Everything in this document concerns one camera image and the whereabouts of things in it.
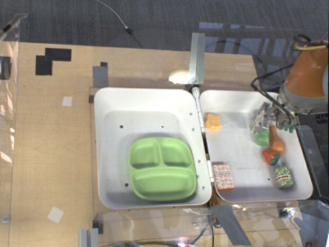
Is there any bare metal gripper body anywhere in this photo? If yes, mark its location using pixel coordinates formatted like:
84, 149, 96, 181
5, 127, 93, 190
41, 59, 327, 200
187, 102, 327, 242
257, 101, 296, 129

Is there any green toy pepper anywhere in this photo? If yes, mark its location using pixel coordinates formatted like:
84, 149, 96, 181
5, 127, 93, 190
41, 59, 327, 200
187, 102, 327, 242
254, 128, 270, 147

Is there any orange pear-shaped toy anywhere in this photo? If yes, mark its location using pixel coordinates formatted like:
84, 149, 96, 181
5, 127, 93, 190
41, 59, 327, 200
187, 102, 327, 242
268, 125, 286, 154

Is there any white plastic tray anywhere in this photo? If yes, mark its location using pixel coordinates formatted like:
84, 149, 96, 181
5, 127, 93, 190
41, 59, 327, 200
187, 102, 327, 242
199, 90, 314, 204
94, 87, 213, 210

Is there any red toy strawberry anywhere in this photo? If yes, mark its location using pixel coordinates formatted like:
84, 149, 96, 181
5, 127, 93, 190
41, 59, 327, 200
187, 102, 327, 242
262, 149, 282, 167

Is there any yellow toy corn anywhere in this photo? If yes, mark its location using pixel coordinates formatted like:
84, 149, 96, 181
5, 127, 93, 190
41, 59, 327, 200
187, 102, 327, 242
204, 113, 222, 132

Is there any green and white can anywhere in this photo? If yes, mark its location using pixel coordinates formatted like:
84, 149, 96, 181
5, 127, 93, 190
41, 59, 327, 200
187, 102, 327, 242
272, 165, 295, 190

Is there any orange and white carton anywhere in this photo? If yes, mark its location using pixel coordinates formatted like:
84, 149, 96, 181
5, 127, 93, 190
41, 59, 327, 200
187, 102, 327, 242
212, 163, 235, 191

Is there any green divided plate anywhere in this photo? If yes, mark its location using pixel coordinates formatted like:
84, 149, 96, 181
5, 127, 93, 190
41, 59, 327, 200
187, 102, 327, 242
128, 136, 198, 203

